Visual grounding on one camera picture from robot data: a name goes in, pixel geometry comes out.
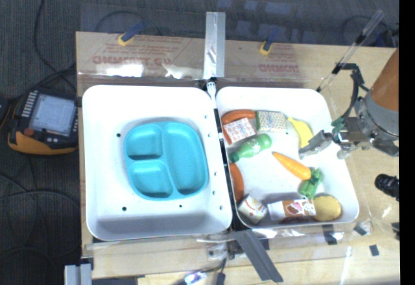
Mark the black cylinder on white bracket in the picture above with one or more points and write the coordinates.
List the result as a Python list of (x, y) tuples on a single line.
[(387, 184)]

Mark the green and white carton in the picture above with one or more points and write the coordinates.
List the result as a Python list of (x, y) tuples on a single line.
[(270, 120)]

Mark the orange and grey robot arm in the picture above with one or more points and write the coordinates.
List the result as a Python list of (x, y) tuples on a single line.
[(384, 96)]

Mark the green bottle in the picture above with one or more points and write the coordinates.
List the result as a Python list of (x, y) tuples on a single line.
[(253, 147)]

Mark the yellow banana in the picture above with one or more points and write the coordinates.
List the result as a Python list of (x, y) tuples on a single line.
[(303, 129)]

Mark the yellow round biscuit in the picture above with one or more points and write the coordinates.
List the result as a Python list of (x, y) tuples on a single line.
[(327, 208)]

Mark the green vegetable bunch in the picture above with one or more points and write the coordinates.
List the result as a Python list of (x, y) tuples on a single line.
[(311, 184)]

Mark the orange sausage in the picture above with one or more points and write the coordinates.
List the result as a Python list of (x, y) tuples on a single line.
[(240, 114), (238, 180)]

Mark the brown cardboard board red print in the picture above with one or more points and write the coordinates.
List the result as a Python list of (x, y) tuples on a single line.
[(152, 57)]

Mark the white can with orange print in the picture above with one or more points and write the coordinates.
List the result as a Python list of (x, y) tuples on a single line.
[(252, 209)]

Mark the orange carrot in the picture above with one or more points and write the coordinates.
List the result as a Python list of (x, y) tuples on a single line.
[(291, 165)]

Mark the white plastic tray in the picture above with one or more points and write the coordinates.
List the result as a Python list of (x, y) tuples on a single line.
[(103, 154), (269, 180)]

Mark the orange and white packet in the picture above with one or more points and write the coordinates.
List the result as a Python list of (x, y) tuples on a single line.
[(240, 129)]

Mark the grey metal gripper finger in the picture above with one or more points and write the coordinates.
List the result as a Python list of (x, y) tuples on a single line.
[(316, 145)]

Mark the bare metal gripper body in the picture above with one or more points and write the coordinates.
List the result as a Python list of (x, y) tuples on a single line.
[(351, 133)]

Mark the blue divided plate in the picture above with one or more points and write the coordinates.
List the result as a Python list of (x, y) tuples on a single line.
[(181, 154)]

